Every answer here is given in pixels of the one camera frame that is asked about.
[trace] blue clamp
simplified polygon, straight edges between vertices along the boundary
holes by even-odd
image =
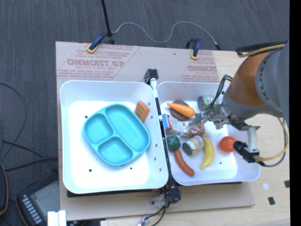
[[[197,39],[191,39],[187,44],[186,44],[186,48],[191,48],[190,44],[194,42],[194,45],[192,47],[192,50],[191,50],[191,54],[190,54],[190,57],[191,59],[194,59],[194,60],[197,60],[198,59],[198,50],[199,50],[199,47],[201,45],[201,40],[199,38]]]
[[[105,33],[101,33],[94,41],[93,43],[90,43],[89,46],[87,47],[87,51],[90,54],[93,54],[97,48],[98,44],[102,42],[102,40],[105,38]]]

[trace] red tomato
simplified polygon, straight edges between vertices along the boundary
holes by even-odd
[[[236,139],[231,136],[223,137],[220,141],[220,148],[226,153],[234,151],[233,144],[236,142]]]

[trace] yellow banana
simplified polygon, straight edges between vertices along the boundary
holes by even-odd
[[[205,154],[203,164],[199,167],[200,169],[203,169],[205,166],[208,166],[213,162],[214,153],[215,153],[212,142],[206,137],[203,137],[203,140],[205,143],[204,148],[206,154]]]

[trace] black electronic device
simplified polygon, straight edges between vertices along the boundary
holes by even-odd
[[[4,168],[0,162],[0,217],[8,206],[8,182]]]
[[[60,210],[58,174],[21,190],[16,197],[16,204],[22,220],[27,226],[47,226],[49,211]],[[69,226],[81,226],[84,222],[67,222]]]

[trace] food package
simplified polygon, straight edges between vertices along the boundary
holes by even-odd
[[[180,126],[179,121],[175,117],[172,117],[169,114],[162,115],[163,125],[166,133],[170,134],[179,134]]]
[[[194,135],[202,136],[206,132],[204,125],[190,127],[189,122],[187,121],[180,122],[179,125],[181,137],[192,137]]]

